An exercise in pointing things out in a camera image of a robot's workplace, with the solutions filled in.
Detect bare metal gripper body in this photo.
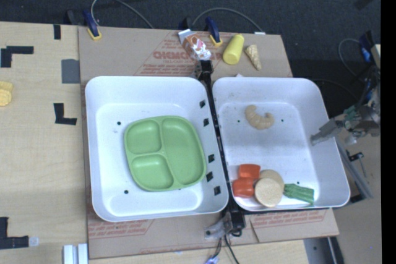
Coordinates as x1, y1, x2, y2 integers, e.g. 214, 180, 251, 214
342, 104, 381, 138

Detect white plastic tray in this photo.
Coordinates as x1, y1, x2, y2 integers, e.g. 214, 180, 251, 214
211, 76, 351, 212
84, 75, 230, 223

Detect green toy beans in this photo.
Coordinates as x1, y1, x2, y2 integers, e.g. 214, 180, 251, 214
282, 182, 316, 206

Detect beige toy croissant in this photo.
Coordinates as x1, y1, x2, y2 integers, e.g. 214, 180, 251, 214
244, 104, 275, 131

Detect beige round biscuit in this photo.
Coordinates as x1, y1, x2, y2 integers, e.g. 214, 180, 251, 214
259, 169, 285, 193
254, 177, 284, 208

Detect orange toy carrot piece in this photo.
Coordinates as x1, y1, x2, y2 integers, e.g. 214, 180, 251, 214
238, 163, 262, 180
231, 177, 256, 199

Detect beige toy pizza slice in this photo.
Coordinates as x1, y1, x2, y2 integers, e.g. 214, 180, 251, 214
244, 44, 263, 72

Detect thin black and white rod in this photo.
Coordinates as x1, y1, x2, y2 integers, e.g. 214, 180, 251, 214
204, 79, 236, 241

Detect yellow mustard bottle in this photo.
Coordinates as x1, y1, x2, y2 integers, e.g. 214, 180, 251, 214
222, 33, 246, 66

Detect green divided plate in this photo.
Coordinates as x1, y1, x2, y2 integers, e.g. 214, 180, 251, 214
123, 115, 208, 193

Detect orange and white carton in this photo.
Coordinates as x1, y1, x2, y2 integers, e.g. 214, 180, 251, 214
177, 28, 213, 62

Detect brown cardboard board red print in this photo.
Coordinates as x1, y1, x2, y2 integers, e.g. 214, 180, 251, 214
77, 25, 340, 260

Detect yellow toy corn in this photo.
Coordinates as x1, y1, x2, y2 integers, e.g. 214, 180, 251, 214
0, 80, 14, 108

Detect black block with thin wires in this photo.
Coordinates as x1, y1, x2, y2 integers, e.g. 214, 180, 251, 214
194, 59, 215, 82
227, 209, 247, 237

